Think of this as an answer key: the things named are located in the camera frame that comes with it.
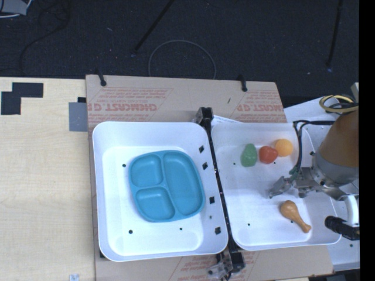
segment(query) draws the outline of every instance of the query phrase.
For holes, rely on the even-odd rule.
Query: yellow cable ring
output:
[[[329,111],[329,112],[350,112],[350,111],[355,111],[358,109],[358,105],[356,106],[353,106],[353,107],[348,107],[348,108],[333,108],[333,107],[328,107],[328,106],[325,106],[324,103],[330,99],[330,98],[337,98],[337,99],[342,99],[342,100],[345,100],[346,102],[349,102],[349,103],[354,103],[354,101],[348,97],[345,97],[345,96],[342,96],[342,95],[328,95],[328,96],[325,96],[323,98],[320,99],[319,101],[319,105],[325,109],[326,111]]]

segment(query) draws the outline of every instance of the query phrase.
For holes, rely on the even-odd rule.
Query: blue plate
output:
[[[129,165],[129,183],[137,209],[148,221],[181,220],[204,206],[199,172],[190,156],[177,150],[136,157]]]

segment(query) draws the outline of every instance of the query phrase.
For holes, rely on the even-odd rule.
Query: toy chicken leg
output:
[[[296,222],[303,230],[304,233],[308,233],[311,229],[311,226],[306,224],[301,216],[299,215],[297,205],[290,200],[285,201],[280,208],[280,212],[286,218]]]

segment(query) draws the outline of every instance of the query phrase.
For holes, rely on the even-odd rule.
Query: red object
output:
[[[263,146],[259,149],[259,161],[263,163],[274,162],[278,155],[277,150],[269,146]]]

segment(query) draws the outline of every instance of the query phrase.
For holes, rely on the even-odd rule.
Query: toy food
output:
[[[259,149],[259,160],[263,163],[272,163],[278,156],[276,149],[270,146],[263,146]]]
[[[241,164],[243,166],[254,166],[257,160],[257,149],[255,148],[254,144],[247,144],[241,154]]]
[[[275,149],[279,153],[279,156],[288,156],[293,152],[293,144],[290,140],[285,138],[279,139],[275,144]]]
[[[280,212],[286,218],[296,222],[303,230],[304,233],[308,233],[311,229],[311,226],[306,224],[301,216],[299,215],[297,205],[291,201],[285,201],[280,208]]]

